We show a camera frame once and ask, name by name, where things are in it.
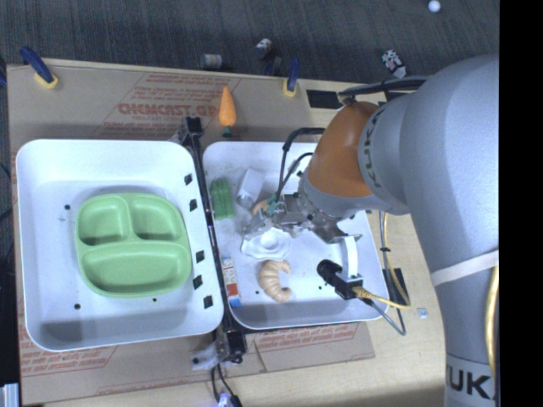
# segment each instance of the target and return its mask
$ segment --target green divided plate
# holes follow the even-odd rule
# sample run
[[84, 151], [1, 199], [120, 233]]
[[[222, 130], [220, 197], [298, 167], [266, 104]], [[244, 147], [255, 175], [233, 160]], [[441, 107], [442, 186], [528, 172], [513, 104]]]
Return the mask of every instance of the green divided plate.
[[89, 198], [77, 213], [76, 248], [87, 285], [110, 297], [167, 293], [192, 269], [181, 212], [149, 193]]

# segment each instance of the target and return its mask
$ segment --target white tray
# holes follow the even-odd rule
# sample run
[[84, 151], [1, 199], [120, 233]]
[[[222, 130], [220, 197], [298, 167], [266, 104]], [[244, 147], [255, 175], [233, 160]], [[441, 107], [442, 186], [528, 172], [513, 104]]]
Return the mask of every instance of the white tray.
[[[277, 190], [282, 143], [276, 142], [218, 142], [204, 152], [204, 170], [208, 188], [212, 181], [226, 178], [231, 185], [232, 199], [244, 172], [255, 169], [266, 179], [259, 200], [268, 198]], [[287, 169], [299, 155], [313, 152], [315, 143], [294, 143], [288, 152]], [[299, 170], [304, 170], [309, 157], [302, 160]], [[299, 178], [293, 174], [283, 192], [295, 192]], [[234, 202], [235, 219], [215, 220], [217, 242], [221, 257], [231, 257], [238, 281], [242, 307], [232, 307], [232, 315], [245, 327], [266, 330], [279, 327], [312, 326], [340, 322], [372, 320], [379, 313], [357, 299], [345, 301], [316, 273], [316, 266], [323, 259], [342, 264], [345, 257], [342, 246], [326, 244], [310, 231], [305, 231], [291, 242], [286, 260], [292, 273], [280, 274], [283, 287], [293, 291], [288, 302], [278, 303], [268, 297], [258, 285], [258, 274], [263, 262], [241, 252], [241, 231], [250, 219], [250, 212]], [[361, 233], [356, 243], [359, 261], [358, 272], [364, 276], [364, 286], [388, 298], [383, 272], [367, 222], [366, 213], [358, 213], [353, 220], [340, 224], [348, 233]]]
[[[192, 181], [186, 183], [185, 177]], [[224, 312], [193, 159], [172, 142], [36, 140], [17, 155], [26, 328], [48, 350], [70, 350], [209, 333]], [[182, 213], [192, 275], [177, 290], [111, 298], [82, 279], [77, 210], [107, 192], [151, 192]], [[197, 207], [189, 208], [190, 201]], [[197, 262], [196, 253], [204, 258]], [[202, 276], [194, 289], [192, 279]], [[213, 305], [205, 307], [204, 299]]]

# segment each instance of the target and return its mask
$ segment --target green sponge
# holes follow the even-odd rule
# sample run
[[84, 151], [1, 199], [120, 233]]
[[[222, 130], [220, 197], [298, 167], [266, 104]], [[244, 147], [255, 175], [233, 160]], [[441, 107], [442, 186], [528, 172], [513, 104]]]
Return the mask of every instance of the green sponge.
[[234, 217], [234, 207], [230, 194], [230, 184], [224, 178], [214, 180], [210, 187], [213, 201], [213, 215], [216, 220], [231, 219]]

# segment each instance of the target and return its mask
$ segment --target dark gray carpet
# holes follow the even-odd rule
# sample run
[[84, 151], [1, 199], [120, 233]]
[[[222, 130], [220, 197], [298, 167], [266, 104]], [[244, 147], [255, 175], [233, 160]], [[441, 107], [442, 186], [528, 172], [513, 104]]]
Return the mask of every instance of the dark gray carpet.
[[[253, 47], [267, 37], [283, 57], [285, 75], [296, 56], [302, 78], [366, 83], [391, 78], [380, 61], [391, 48], [411, 75], [431, 75], [458, 60], [499, 51], [500, 0], [440, 0], [437, 14], [427, 2], [0, 0], [0, 55], [21, 63], [19, 49], [28, 45], [49, 58], [194, 70], [202, 53], [217, 53], [236, 72], [261, 74], [264, 63]], [[0, 159], [9, 167], [4, 89], [0, 116]], [[1, 180], [0, 213], [9, 207], [9, 186], [4, 175]], [[10, 219], [0, 226], [2, 258], [10, 253]], [[8, 282], [11, 276], [3, 272]], [[11, 290], [2, 292], [8, 296]], [[2, 318], [1, 310], [13, 303], [2, 295], [0, 301]]]

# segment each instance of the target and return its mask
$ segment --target croissant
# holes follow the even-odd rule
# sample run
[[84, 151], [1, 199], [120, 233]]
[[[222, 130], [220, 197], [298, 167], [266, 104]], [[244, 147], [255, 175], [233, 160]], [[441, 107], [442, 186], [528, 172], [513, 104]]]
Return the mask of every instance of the croissant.
[[279, 283], [279, 270], [290, 273], [290, 265], [288, 265], [288, 262], [285, 260], [267, 260], [260, 270], [258, 284], [264, 292], [275, 301], [284, 302], [290, 298], [292, 290], [290, 288], [281, 288]]

